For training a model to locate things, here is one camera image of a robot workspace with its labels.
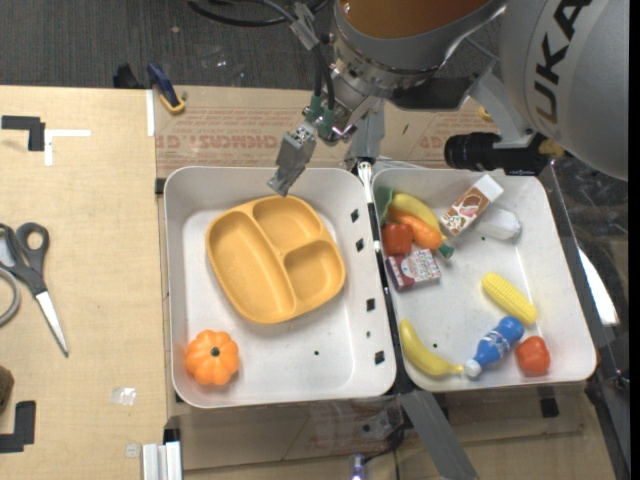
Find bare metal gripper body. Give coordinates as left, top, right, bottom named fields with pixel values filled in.
left=302, top=55, right=442, bottom=143

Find green toy lettuce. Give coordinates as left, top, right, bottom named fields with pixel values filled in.
left=373, top=184, right=397, bottom=225

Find brown cardboard board red print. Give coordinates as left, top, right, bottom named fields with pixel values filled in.
left=152, top=86, right=604, bottom=472

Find yellow banana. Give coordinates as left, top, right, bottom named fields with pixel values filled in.
left=391, top=192, right=442, bottom=235
left=398, top=317, right=466, bottom=380

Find red bell pepper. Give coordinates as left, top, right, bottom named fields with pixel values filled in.
left=380, top=222, right=416, bottom=257
left=514, top=335, right=552, bottom=376

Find yellow divided plate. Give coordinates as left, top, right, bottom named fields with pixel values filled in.
left=204, top=194, right=348, bottom=326

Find orange carrot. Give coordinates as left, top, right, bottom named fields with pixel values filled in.
left=388, top=207, right=456, bottom=261

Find white carton brown print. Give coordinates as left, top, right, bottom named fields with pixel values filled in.
left=439, top=173, right=505, bottom=238

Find small purple and white carton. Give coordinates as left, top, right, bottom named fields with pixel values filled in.
left=384, top=248, right=443, bottom=292

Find clear plastic bottle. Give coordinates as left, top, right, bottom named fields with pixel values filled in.
left=474, top=207, right=523, bottom=242

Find white plastic tray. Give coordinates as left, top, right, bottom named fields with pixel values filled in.
left=163, top=165, right=398, bottom=410
left=370, top=167, right=598, bottom=394

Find yellow corn cob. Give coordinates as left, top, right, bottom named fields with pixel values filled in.
left=480, top=272, right=539, bottom=326

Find orange pumpkin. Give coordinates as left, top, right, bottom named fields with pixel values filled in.
left=183, top=329, right=241, bottom=387

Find blue bottle white cap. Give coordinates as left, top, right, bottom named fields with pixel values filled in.
left=464, top=315, right=526, bottom=381

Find black cylinder on white bracket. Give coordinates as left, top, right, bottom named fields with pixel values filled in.
left=443, top=70, right=551, bottom=178

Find grey handled scissors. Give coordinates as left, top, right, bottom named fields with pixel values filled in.
left=0, top=221, right=70, bottom=359

